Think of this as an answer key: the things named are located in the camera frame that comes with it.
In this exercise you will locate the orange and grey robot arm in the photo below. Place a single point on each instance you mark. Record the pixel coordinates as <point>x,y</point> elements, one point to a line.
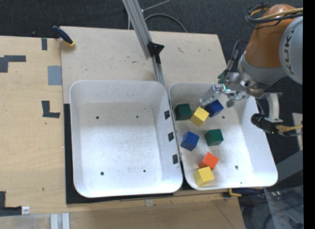
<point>268,45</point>

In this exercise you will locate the orange cube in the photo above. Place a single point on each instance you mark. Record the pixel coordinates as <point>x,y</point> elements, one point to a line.
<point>208,160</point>

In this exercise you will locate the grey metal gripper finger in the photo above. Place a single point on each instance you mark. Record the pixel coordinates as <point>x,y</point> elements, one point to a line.
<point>235,100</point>
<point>210,97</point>

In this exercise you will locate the green cube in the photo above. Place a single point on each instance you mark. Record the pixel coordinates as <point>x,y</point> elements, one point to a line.
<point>214,137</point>
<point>182,111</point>

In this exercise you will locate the yellow cube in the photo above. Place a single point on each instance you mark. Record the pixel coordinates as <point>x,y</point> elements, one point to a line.
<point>203,176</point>
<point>199,116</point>

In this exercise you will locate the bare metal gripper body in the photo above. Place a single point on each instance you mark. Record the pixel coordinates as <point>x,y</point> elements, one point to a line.
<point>242,85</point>

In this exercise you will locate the pale wood board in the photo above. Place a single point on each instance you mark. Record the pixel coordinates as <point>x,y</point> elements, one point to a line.
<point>110,55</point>

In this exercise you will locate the black cylinder on white bracket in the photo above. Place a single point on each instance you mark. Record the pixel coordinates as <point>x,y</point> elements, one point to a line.
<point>264,123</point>

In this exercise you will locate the white plastic tray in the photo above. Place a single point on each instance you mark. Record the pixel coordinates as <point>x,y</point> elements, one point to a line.
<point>123,139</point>
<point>236,149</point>

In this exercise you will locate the blue cube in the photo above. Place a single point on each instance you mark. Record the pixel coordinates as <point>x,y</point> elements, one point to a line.
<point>189,140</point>
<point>215,108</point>

